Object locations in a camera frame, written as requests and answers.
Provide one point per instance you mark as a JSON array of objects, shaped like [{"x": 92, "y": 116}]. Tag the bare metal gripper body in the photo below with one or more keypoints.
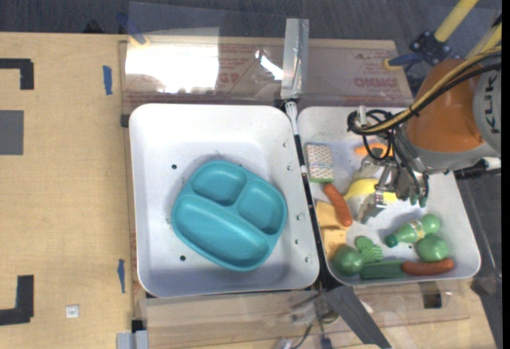
[{"x": 400, "y": 178}]

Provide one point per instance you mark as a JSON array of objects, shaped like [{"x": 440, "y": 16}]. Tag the green rectangular bar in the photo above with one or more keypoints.
[{"x": 382, "y": 270}]

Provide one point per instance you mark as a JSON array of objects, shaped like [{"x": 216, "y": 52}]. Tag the green bottle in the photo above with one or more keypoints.
[{"x": 412, "y": 232}]

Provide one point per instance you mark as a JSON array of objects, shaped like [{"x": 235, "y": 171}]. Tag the yellow cheese slice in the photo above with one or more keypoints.
[
  {"x": 334, "y": 240},
  {"x": 327, "y": 215}
]

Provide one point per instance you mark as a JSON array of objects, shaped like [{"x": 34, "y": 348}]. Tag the green pear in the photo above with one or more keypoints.
[{"x": 432, "y": 248}]

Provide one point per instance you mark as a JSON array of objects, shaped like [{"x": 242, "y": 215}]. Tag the brown sausage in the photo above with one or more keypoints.
[{"x": 428, "y": 267}]

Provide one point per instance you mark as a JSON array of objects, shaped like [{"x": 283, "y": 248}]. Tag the green ridged leaf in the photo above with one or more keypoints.
[{"x": 369, "y": 249}]

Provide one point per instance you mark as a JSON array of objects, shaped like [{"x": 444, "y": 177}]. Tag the green apple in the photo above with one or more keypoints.
[{"x": 347, "y": 260}]

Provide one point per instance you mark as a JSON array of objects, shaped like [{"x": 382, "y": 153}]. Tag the orange sausage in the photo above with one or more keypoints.
[{"x": 338, "y": 205}]

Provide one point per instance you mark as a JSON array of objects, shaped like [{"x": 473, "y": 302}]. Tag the yellow banana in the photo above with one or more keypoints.
[{"x": 360, "y": 188}]

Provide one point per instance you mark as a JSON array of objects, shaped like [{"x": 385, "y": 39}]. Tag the teal divided plate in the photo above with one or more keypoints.
[{"x": 223, "y": 220}]

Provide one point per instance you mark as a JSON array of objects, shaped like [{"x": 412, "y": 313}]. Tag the orange carrot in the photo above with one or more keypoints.
[{"x": 364, "y": 149}]

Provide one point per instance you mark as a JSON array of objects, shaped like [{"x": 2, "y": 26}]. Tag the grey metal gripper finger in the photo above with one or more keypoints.
[{"x": 371, "y": 210}]

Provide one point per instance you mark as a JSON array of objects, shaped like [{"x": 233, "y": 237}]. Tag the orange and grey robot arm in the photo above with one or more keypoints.
[{"x": 446, "y": 120}]

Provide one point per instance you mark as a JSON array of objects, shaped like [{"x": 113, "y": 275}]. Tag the black cylinder on white bracket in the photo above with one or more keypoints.
[{"x": 474, "y": 171}]

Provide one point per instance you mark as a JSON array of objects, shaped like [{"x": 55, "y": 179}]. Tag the white plastic tray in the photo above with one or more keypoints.
[
  {"x": 446, "y": 228},
  {"x": 223, "y": 128}
]

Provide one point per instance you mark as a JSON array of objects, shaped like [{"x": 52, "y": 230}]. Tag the white patterned packet green edge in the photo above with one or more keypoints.
[{"x": 319, "y": 162}]

